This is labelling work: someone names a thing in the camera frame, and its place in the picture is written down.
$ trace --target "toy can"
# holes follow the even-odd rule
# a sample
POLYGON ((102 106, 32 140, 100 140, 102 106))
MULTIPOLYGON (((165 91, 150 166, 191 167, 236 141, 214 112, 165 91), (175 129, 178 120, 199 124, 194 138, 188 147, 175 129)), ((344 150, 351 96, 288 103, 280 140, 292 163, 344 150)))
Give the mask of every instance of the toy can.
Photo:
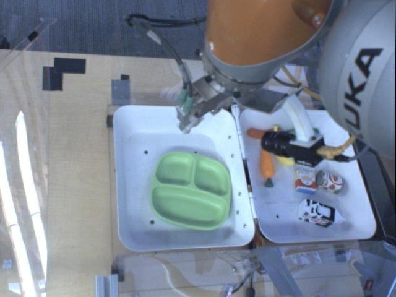
POLYGON ((320 170, 316 174, 316 184, 325 191, 331 191, 333 194, 338 194, 343 186, 343 181, 338 175, 320 170))

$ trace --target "gray carpet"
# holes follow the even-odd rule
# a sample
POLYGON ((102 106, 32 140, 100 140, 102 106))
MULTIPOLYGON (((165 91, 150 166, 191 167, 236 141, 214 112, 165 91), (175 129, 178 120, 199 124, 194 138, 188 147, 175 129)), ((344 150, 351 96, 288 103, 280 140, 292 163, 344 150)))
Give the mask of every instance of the gray carpet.
MULTIPOLYGON (((0 0, 0 6, 0 34, 11 48, 44 17, 57 19, 44 39, 48 51, 162 58, 170 54, 123 18, 190 19, 207 12, 207 0, 0 0)), ((160 29, 184 59, 198 58, 204 32, 205 24, 160 29)))

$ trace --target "table surface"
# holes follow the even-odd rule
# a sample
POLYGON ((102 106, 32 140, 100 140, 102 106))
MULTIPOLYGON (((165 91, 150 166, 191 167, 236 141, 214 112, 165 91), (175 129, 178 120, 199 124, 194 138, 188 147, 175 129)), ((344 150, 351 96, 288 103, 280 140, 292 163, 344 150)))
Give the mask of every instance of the table surface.
MULTIPOLYGON (((201 63, 186 62, 193 79, 200 77, 201 63)), ((28 125, 35 124, 29 138, 35 142, 35 155, 41 160, 38 163, 44 164, 40 181, 48 182, 48 193, 39 192, 48 245, 47 296, 93 296, 95 276, 110 274, 114 252, 133 256, 114 241, 111 210, 114 168, 109 162, 113 151, 109 148, 107 117, 112 104, 111 81, 119 80, 121 75, 129 76, 131 103, 174 105, 181 87, 178 67, 171 59, 24 52, 0 73, 5 93, 0 97, 0 112, 5 119, 14 120, 19 110, 28 111, 28 125), (43 91, 43 67, 53 67, 55 58, 85 59, 86 71, 63 74, 62 91, 43 91)), ((310 105, 307 97, 303 100, 310 105)), ((6 131, 2 127, 0 135, 15 140, 6 131)), ((6 226, 1 227, 4 237, 6 226)), ((12 255, 12 248, 4 238, 0 240, 0 248, 3 247, 0 256, 5 259, 7 254, 12 255)), ((1 269, 2 272, 7 276, 0 275, 0 295, 8 296, 7 281, 13 275, 9 270, 1 269)), ((264 291, 272 292, 266 296, 276 296, 271 283, 263 281, 261 285, 267 285, 264 291)), ((185 292, 194 289, 186 288, 185 292)), ((165 295, 178 296, 171 289, 162 291, 165 295)))

